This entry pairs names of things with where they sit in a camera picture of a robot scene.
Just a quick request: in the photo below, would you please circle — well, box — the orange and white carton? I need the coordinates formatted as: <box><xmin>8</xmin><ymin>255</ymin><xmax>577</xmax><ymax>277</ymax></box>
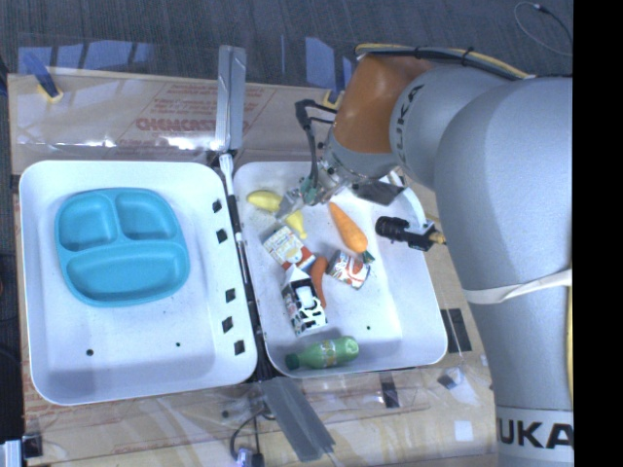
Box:
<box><xmin>262</xmin><ymin>225</ymin><xmax>318</xmax><ymax>272</ymax></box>

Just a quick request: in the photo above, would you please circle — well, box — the white plastic tray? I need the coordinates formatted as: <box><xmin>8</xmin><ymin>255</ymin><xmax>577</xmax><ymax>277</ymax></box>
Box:
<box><xmin>18</xmin><ymin>159</ymin><xmax>259</xmax><ymax>407</ymax></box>
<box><xmin>232</xmin><ymin>160</ymin><xmax>450</xmax><ymax>379</ymax></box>

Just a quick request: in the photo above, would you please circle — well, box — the green plastic bottle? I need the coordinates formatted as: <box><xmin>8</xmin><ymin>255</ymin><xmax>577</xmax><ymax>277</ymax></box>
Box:
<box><xmin>283</xmin><ymin>335</ymin><xmax>361</xmax><ymax>372</ymax></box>

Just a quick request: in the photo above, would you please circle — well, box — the orange sausage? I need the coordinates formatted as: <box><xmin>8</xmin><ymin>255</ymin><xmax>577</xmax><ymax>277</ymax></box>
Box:
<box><xmin>309</xmin><ymin>255</ymin><xmax>331</xmax><ymax>310</ymax></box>

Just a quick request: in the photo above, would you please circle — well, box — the orange carrot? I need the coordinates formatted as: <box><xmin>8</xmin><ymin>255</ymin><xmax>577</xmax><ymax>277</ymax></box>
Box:
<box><xmin>327</xmin><ymin>200</ymin><xmax>377</xmax><ymax>264</ymax></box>

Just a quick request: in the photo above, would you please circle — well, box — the brown cardboard board red print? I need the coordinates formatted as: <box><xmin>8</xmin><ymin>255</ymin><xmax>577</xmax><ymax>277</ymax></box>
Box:
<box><xmin>7</xmin><ymin>69</ymin><xmax>498</xmax><ymax>467</ymax></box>

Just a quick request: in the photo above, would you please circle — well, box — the black cylinder on white bracket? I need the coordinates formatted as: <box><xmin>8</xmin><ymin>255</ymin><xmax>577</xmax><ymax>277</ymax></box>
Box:
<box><xmin>375</xmin><ymin>171</ymin><xmax>447</xmax><ymax>253</ymax></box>

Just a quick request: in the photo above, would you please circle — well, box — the red and white can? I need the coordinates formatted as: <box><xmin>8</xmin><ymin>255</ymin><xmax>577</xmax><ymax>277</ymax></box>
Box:
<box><xmin>325</xmin><ymin>249</ymin><xmax>373</xmax><ymax>291</ymax></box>

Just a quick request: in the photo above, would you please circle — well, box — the blue divided plate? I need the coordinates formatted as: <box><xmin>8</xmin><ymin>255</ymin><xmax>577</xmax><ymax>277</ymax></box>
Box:
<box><xmin>53</xmin><ymin>187</ymin><xmax>192</xmax><ymax>308</ymax></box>

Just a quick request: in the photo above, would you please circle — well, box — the yellow banana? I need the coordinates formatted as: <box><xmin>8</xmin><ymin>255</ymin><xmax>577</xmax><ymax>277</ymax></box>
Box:
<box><xmin>245</xmin><ymin>189</ymin><xmax>310</xmax><ymax>241</ymax></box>

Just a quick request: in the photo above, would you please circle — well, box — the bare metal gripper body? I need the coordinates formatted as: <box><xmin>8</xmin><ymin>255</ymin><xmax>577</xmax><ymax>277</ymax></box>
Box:
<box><xmin>297</xmin><ymin>159</ymin><xmax>355</xmax><ymax>207</ymax></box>

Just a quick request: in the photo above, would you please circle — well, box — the black and white carton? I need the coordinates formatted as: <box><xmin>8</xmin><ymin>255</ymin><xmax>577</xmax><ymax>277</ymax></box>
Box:
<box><xmin>280</xmin><ymin>265</ymin><xmax>329</xmax><ymax>339</ymax></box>

